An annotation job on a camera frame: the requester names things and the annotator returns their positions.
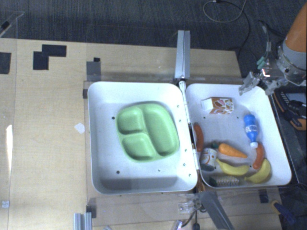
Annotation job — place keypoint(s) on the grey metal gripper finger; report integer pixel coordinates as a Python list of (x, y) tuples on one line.
[(248, 83), (274, 84)]

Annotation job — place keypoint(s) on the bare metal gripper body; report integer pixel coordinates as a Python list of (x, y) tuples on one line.
[(291, 73)]

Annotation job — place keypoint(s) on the orange and white carton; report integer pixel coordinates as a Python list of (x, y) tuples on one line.
[(220, 105)]

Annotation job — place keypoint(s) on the blue plastic bottle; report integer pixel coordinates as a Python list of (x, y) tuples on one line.
[(250, 128)]

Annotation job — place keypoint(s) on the white plastic tray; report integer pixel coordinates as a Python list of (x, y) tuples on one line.
[(105, 152), (230, 128)]

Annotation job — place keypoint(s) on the orange carrot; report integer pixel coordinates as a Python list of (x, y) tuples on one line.
[(230, 151)]

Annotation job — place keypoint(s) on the orange-brown sausage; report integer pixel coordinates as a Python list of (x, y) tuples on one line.
[(259, 156), (199, 138)]

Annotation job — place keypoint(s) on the white and orange can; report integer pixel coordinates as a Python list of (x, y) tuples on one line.
[(208, 157)]

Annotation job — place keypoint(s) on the yellow banana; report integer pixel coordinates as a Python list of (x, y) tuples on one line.
[(233, 169), (261, 174)]

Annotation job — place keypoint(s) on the dark green and white packet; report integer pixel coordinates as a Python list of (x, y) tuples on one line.
[(224, 181)]

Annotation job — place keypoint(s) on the green divided plate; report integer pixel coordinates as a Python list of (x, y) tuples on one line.
[(156, 126)]

